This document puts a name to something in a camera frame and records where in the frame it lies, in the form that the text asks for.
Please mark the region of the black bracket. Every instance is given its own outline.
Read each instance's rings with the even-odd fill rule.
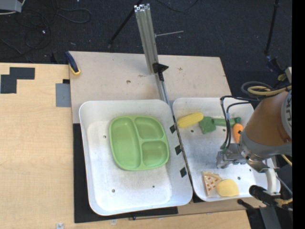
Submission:
[[[158,73],[160,81],[164,82],[163,71],[167,70],[169,67],[160,63],[154,63],[152,66],[153,72]]]

